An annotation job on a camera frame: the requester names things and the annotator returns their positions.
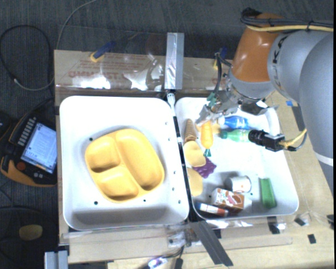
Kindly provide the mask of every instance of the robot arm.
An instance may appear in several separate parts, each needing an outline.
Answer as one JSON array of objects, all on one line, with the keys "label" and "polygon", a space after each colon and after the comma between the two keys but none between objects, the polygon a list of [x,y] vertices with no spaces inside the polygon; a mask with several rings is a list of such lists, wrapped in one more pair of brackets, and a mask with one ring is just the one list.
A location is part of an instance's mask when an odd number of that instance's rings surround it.
[{"label": "robot arm", "polygon": [[249,8],[242,21],[248,27],[232,61],[227,89],[214,90],[196,124],[238,108],[261,114],[256,103],[277,90],[299,104],[333,194],[333,25],[304,24]]}]

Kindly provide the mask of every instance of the gray carpet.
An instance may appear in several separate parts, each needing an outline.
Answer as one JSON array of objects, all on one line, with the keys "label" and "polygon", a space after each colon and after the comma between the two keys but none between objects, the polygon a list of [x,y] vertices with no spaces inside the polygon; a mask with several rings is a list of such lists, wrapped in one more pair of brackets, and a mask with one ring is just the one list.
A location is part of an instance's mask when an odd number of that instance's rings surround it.
[{"label": "gray carpet", "polygon": [[[91,0],[0,0],[0,36],[16,25],[32,25],[49,38],[51,53],[61,25],[78,6]],[[99,0],[77,11],[60,40],[60,49],[94,50],[92,37],[77,39],[73,26],[165,34],[185,34],[185,56],[213,57],[222,46],[234,56],[244,30],[240,13],[245,7],[304,20],[333,20],[334,0]],[[37,30],[21,27],[7,34],[3,55],[8,68],[26,87],[46,85],[52,77],[48,45]],[[0,110],[19,119],[49,90],[26,91],[15,85],[0,61]],[[45,113],[54,119],[52,113]],[[5,139],[0,142],[0,160]],[[23,208],[3,208],[21,206]],[[0,268],[43,268],[45,251],[57,245],[57,188],[15,183],[0,172]],[[18,227],[42,224],[44,235],[20,242]]]}]

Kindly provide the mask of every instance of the yellow plastic tray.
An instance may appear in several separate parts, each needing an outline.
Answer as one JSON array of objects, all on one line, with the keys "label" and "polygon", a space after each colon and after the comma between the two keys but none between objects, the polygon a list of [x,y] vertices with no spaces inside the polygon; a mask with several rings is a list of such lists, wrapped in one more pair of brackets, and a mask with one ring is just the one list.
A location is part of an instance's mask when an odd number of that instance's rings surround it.
[{"label": "yellow plastic tray", "polygon": [[140,197],[164,180],[164,168],[156,151],[135,129],[121,129],[92,141],[85,161],[103,196],[117,203]]}]

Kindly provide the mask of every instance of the small carton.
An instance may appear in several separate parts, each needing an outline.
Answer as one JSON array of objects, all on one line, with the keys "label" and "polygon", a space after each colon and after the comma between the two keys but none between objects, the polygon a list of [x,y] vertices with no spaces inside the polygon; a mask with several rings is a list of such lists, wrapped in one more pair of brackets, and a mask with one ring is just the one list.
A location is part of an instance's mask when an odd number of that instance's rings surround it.
[{"label": "small carton", "polygon": [[216,188],[211,195],[211,205],[228,209],[232,213],[238,213],[244,209],[245,196],[243,194]]}]

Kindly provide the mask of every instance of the cable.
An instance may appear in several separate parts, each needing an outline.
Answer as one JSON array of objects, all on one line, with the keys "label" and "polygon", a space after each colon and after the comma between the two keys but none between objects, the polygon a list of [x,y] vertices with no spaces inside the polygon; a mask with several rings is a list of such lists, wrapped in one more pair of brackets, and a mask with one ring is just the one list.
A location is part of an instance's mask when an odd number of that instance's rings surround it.
[{"label": "cable", "polygon": [[6,237],[3,239],[0,239],[0,244],[1,243],[5,243],[5,242],[19,242],[19,243],[23,243],[23,241],[18,238],[18,237]]},{"label": "cable", "polygon": [[251,30],[258,32],[274,32],[274,31],[285,31],[285,30],[317,30],[317,31],[326,31],[333,32],[334,29],[330,27],[322,27],[322,26],[313,26],[313,25],[291,25],[291,26],[273,26],[273,27],[257,27],[257,26],[249,26]]},{"label": "cable", "polygon": [[174,269],[181,269],[183,267],[183,259],[181,258],[184,251],[184,246],[182,246],[178,258],[175,260]]},{"label": "cable", "polygon": [[[301,139],[302,136],[304,136],[302,143],[298,147],[292,147],[291,145],[293,145],[296,141]],[[279,144],[282,145],[284,149],[288,151],[296,151],[300,149],[302,145],[305,143],[306,137],[307,137],[307,129],[304,128],[295,138],[292,138],[291,140],[288,141],[281,141],[279,142]]]},{"label": "cable", "polygon": [[89,1],[87,3],[84,3],[82,4],[81,6],[77,7],[75,10],[72,11],[72,13],[68,16],[68,18],[66,19],[65,23],[63,24],[62,28],[61,28],[61,31],[60,31],[60,34],[58,36],[58,40],[57,40],[57,45],[56,45],[56,50],[58,49],[59,47],[59,44],[60,44],[60,40],[61,40],[61,36],[62,36],[62,33],[63,33],[63,30],[64,28],[66,27],[66,25],[68,24],[68,22],[70,21],[70,19],[72,18],[73,14],[75,14],[79,9],[81,9],[82,7],[86,6],[86,5],[89,5],[91,3],[94,3],[98,0],[92,0],[92,1]]},{"label": "cable", "polygon": [[217,60],[217,67],[218,67],[218,79],[217,83],[215,85],[215,88],[213,90],[214,95],[218,93],[219,87],[220,87],[220,82],[222,80],[222,64],[221,64],[221,59],[219,53],[215,54],[216,60]]},{"label": "cable", "polygon": [[32,112],[40,112],[40,111],[44,110],[44,107],[47,106],[50,102],[53,103],[53,101],[54,101],[54,98],[49,97],[49,98],[43,100],[42,102],[40,102],[38,105],[36,105],[33,109],[31,109],[26,114],[30,114]]},{"label": "cable", "polygon": [[228,66],[228,67],[231,67],[231,66],[232,66],[232,64],[231,64],[230,62],[228,62],[227,60],[224,60],[224,59],[220,56],[220,54],[219,54],[219,60],[220,60],[220,62],[221,62],[222,64],[224,64],[224,65],[226,65],[226,66]]},{"label": "cable", "polygon": [[[255,31],[319,30],[333,32],[333,23],[331,22],[290,18],[257,18],[260,14],[262,13],[252,8],[245,8],[241,13],[240,21]],[[270,27],[261,27],[262,24],[267,24]]]},{"label": "cable", "polygon": [[41,211],[31,208],[31,207],[26,207],[26,206],[19,206],[19,205],[13,205],[13,206],[3,206],[0,207],[0,211],[11,211],[11,210],[17,210],[17,211],[27,211],[27,212],[31,212],[31,213],[35,213],[40,215],[42,218],[44,218],[44,220],[49,221],[51,224],[57,226],[57,222],[52,220],[51,217],[45,215],[44,213],[42,213]]},{"label": "cable", "polygon": [[181,255],[183,254],[184,251],[184,245],[182,247],[179,248],[179,250],[171,255],[168,256],[164,256],[164,258],[175,258],[175,257],[181,257]]},{"label": "cable", "polygon": [[[18,29],[18,28],[22,28],[22,27],[26,27],[26,28],[29,28],[29,29],[34,29],[34,30],[37,30],[39,31],[45,38],[45,41],[46,41],[46,44],[48,46],[48,60],[49,60],[49,63],[48,63],[48,66],[47,66],[47,79],[48,79],[48,84],[43,86],[43,87],[40,87],[40,88],[37,88],[37,89],[31,89],[31,88],[28,88],[28,87],[25,87],[23,86],[20,82],[19,82],[19,77],[16,76],[13,72],[10,71],[7,63],[5,62],[4,58],[3,58],[3,54],[2,54],[2,42],[4,40],[4,37],[9,33],[11,32],[12,30],[15,30],[15,29]],[[51,84],[53,83],[54,81],[54,77],[50,78],[51,76],[51,68],[52,68],[52,49],[51,49],[51,45],[50,45],[50,41],[49,41],[49,38],[48,36],[45,34],[45,32],[43,32],[41,29],[37,28],[36,26],[32,26],[32,25],[17,25],[17,26],[13,26],[11,28],[8,28],[7,30],[4,31],[4,33],[1,34],[0,36],[0,61],[1,63],[3,64],[4,66],[4,69],[8,72],[9,74],[9,78],[12,79],[12,81],[17,84],[19,87],[21,87],[22,89],[24,90],[27,90],[27,91],[41,91],[41,90],[45,90],[47,88],[49,88],[51,86]]]},{"label": "cable", "polygon": [[12,201],[11,201],[11,198],[6,194],[6,192],[5,191],[3,191],[1,188],[0,188],[0,193],[3,195],[3,196],[5,196],[5,198],[8,200],[8,202],[10,203],[10,205],[12,205],[13,203],[12,203]]}]

